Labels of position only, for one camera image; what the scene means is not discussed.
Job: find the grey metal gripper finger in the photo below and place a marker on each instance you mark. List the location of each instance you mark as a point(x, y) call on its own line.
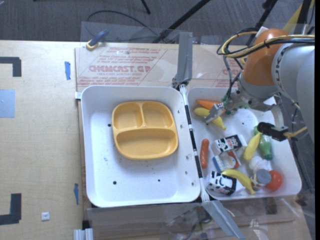
point(214, 112)

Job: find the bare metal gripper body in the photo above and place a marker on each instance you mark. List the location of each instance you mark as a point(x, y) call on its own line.
point(243, 99)

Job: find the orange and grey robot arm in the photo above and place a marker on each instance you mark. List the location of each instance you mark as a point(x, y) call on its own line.
point(260, 64)

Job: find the orange carrot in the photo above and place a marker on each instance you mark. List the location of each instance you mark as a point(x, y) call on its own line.
point(206, 103)

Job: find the yellow banana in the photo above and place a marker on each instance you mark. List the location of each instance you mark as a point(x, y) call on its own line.
point(201, 112)
point(241, 178)
point(251, 147)

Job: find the cow print milk carton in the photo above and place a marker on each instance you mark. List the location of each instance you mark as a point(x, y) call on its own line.
point(226, 144)
point(221, 184)

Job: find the red sausage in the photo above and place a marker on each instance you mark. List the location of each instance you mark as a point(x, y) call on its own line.
point(204, 154)

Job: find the orange and blue juice carton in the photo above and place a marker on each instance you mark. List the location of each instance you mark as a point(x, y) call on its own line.
point(226, 162)

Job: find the green plastic bottle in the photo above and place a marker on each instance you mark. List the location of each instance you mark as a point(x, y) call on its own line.
point(266, 146)

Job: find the white plastic bottle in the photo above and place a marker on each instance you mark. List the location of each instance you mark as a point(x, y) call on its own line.
point(260, 162)

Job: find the yellow divided plate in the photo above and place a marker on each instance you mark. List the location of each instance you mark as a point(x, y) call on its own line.
point(145, 144)

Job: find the white plastic tray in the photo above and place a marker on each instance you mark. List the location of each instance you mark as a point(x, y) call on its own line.
point(105, 179)
point(285, 164)

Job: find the small can grey lid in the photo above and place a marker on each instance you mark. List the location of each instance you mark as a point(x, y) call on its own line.
point(262, 177)

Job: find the orange ball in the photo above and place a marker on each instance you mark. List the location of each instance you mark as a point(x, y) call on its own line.
point(276, 181)

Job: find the brown cardboard board red print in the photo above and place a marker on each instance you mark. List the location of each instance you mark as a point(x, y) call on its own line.
point(120, 66)

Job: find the small white square block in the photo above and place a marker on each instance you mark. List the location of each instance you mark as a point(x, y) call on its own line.
point(45, 216)

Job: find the black cylinder on white bracket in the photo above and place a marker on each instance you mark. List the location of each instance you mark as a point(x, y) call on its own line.
point(272, 130)

